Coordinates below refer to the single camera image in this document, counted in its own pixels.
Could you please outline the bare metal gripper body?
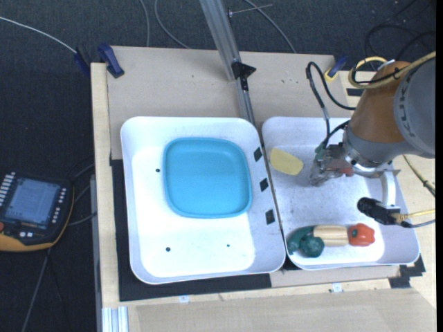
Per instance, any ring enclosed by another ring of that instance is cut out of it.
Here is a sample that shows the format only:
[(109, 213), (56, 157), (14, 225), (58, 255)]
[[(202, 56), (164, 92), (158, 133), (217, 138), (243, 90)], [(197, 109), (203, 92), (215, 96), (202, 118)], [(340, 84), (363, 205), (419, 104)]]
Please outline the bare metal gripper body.
[(320, 168), (320, 174), (331, 171), (333, 173), (332, 178), (341, 176), (351, 177), (353, 175), (366, 178), (381, 178), (383, 174), (397, 176), (400, 172), (399, 169), (393, 169), (388, 164), (364, 167), (349, 156), (346, 156), (345, 148), (341, 143), (328, 146), (321, 143), (317, 146), (315, 149), (314, 166)]

